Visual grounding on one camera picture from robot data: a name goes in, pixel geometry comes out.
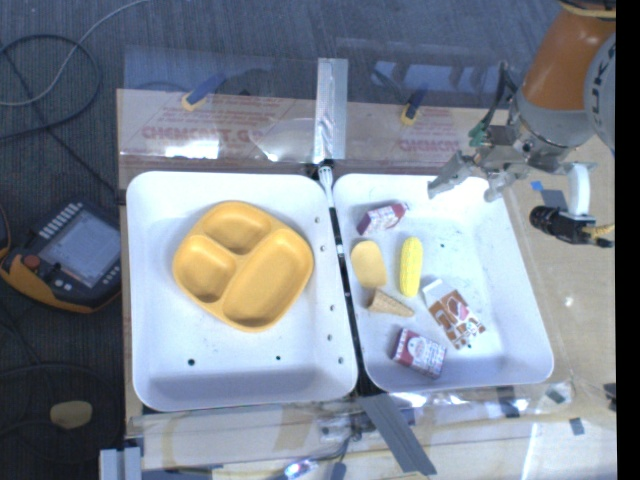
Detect yellow oval biscuit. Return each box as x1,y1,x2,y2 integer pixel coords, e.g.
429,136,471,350
349,239,389,290

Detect tan ice cream cone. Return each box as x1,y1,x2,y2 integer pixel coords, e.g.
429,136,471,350
367,288,416,319

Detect black cylinder on white bracket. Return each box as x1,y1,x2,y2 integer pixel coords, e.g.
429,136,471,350
528,161,599,245

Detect yellow oval lump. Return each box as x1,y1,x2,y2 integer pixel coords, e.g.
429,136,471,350
49,400,94,431

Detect red and white carton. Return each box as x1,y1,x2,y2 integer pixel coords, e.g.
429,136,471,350
389,327,448,381

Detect yellow corn cob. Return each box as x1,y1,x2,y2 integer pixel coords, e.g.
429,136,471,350
398,236,425,299

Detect brown and white carton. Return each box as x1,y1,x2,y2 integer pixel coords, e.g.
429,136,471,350
422,278,488,351

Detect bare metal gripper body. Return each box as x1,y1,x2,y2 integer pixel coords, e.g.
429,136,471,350
471,123,572,180

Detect yellow divided plate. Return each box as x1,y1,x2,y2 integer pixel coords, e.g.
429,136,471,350
171,200,316,334

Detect white plastic tray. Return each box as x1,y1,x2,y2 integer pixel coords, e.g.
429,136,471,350
124,170,360,413
331,172,555,395

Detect brown cardboard board red print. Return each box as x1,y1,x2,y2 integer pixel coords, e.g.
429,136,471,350
115,87,569,422

